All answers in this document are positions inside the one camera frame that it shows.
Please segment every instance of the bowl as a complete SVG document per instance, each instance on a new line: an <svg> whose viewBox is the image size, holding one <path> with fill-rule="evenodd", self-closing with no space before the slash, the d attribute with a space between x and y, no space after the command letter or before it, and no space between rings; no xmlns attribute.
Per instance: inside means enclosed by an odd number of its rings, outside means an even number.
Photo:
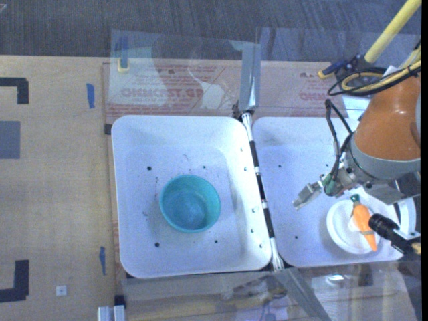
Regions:
<svg viewBox="0 0 428 321"><path fill-rule="evenodd" d="M195 175L179 175L168 181L159 203L169 225L185 233L206 231L217 222L221 211L213 185Z"/></svg>

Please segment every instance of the blue bowl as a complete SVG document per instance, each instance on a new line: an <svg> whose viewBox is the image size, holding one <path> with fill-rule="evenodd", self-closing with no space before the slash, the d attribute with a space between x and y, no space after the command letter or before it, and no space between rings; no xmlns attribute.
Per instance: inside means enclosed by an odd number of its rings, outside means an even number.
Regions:
<svg viewBox="0 0 428 321"><path fill-rule="evenodd" d="M160 209L167 222L185 233L206 231L220 216L220 197L202 177L180 175L160 192Z"/></svg>

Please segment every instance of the plastic container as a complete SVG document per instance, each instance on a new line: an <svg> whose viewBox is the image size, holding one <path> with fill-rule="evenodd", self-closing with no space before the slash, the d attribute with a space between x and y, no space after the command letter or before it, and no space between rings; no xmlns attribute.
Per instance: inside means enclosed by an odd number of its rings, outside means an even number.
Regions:
<svg viewBox="0 0 428 321"><path fill-rule="evenodd" d="M159 203L169 225L185 233L206 231L221 211L219 194L213 185L195 175L171 179L163 187Z"/></svg>

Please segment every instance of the white square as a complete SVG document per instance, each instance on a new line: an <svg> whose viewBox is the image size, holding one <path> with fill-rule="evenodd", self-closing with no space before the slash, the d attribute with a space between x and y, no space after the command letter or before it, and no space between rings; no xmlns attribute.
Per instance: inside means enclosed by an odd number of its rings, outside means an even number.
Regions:
<svg viewBox="0 0 428 321"><path fill-rule="evenodd" d="M56 296L67 296L67 286L57 286Z"/></svg>

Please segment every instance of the white tray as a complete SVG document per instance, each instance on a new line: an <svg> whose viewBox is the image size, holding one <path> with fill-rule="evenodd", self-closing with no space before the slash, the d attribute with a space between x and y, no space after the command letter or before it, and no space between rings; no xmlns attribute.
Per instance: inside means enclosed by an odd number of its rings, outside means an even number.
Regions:
<svg viewBox="0 0 428 321"><path fill-rule="evenodd" d="M272 249L244 126L226 117L124 116L112 127L120 260L138 278L252 271ZM159 193L176 175L207 179L221 198L207 231L181 233Z"/></svg>
<svg viewBox="0 0 428 321"><path fill-rule="evenodd" d="M352 129L358 124L348 120ZM333 118L340 142L347 131L338 118ZM337 246L328 233L328 210L340 199L349 199L362 189L347 191L339 199L324 193L299 211L292 201L307 184L327 173L334 163L332 135L324 118L260 118L253 125L260 171L272 224L282 258L299 268L389 261L401 253L381 239L378 250L364 255L352 254ZM399 224L392 205L383 204L377 211Z"/></svg>

